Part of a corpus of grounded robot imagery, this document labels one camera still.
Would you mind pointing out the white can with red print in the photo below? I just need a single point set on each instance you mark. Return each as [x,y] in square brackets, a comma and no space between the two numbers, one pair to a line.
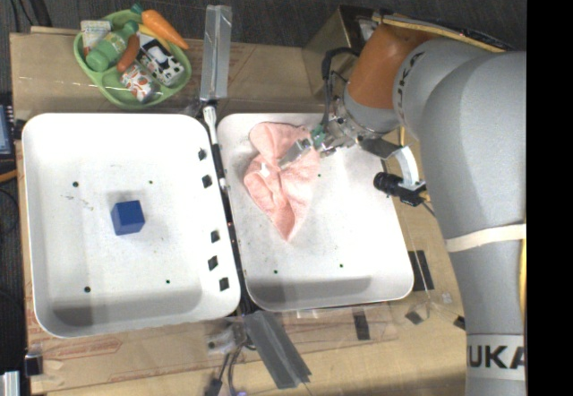
[139,83]

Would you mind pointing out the black cylinder on white bracket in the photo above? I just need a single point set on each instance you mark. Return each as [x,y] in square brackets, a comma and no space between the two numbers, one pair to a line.
[398,186]

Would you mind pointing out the brown cardboard board red print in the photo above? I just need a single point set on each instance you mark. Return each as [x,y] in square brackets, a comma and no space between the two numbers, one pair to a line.
[268,67]

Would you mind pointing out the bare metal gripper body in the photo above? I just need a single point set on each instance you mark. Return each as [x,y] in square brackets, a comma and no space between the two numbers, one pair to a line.
[341,133]

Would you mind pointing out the orange-red sausage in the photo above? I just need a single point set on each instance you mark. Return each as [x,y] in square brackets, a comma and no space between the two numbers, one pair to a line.
[128,54]

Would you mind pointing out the black and white cow carton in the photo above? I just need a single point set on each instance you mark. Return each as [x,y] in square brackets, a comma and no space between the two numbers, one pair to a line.
[163,62]

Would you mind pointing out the green divided plate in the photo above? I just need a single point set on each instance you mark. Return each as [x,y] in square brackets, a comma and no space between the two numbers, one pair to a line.
[177,87]

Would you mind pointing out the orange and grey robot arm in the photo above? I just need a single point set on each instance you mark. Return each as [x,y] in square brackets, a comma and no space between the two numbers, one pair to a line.
[474,152]

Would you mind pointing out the white plastic tray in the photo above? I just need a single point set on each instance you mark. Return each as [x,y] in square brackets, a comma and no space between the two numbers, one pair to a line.
[134,260]
[340,224]

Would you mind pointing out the green bottle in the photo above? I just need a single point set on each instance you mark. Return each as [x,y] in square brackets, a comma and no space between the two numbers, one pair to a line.
[105,51]

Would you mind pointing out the blue cube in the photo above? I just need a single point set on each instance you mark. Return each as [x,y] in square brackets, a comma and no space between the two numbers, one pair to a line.
[128,217]

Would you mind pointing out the white packet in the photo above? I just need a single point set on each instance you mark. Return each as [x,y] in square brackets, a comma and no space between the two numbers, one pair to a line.
[93,33]

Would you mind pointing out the orange carrot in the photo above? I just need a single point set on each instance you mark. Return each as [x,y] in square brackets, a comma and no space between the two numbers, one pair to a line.
[163,27]

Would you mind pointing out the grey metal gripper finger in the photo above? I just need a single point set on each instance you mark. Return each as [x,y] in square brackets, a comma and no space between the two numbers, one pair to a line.
[294,155]

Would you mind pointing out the pink cloth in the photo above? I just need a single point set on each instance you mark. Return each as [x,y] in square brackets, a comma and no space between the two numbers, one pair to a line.
[286,192]

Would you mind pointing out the yellow banana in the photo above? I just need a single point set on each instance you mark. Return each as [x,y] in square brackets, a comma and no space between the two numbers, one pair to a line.
[150,32]

